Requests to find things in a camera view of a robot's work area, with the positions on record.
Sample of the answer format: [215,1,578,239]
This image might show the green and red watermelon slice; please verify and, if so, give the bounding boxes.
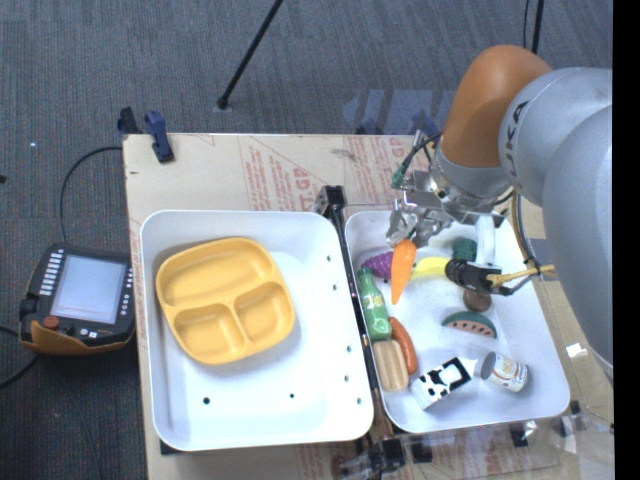
[440,310,499,340]

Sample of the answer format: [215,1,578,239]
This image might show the white plastic tray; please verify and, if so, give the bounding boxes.
[139,209,376,453]
[343,209,572,435]

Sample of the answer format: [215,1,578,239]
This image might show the orange carrot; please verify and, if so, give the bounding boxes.
[389,236,419,306]

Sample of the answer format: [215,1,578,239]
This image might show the brown cardboard board red print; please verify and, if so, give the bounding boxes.
[122,132,614,480]

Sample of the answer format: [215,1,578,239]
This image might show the brown round toy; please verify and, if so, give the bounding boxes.
[462,289,494,314]

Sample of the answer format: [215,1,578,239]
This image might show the yellow banana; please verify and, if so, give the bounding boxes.
[409,255,452,284]

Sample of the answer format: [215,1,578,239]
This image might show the yellow divided plate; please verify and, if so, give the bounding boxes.
[154,236,298,367]

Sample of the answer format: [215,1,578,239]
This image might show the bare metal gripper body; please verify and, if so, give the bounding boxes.
[394,169,506,229]

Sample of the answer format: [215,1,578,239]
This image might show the tan bread bun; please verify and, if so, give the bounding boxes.
[371,338,411,394]

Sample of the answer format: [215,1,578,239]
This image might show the white can with orange print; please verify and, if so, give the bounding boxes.
[480,350,530,394]

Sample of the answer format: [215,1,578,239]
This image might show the green bottle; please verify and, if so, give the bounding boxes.
[356,266,394,344]

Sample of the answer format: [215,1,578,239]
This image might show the orange-brown sausage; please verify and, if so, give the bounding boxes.
[388,316,420,376]

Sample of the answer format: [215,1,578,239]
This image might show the black and white milk carton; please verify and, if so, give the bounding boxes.
[409,356,479,411]

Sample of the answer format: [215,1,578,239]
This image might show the purple grapes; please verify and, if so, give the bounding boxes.
[360,250,396,282]

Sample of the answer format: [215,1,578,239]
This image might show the green broccoli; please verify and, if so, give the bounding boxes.
[451,237,479,264]

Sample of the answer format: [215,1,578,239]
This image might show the black cylinder on white bracket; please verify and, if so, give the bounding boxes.
[444,214,504,296]

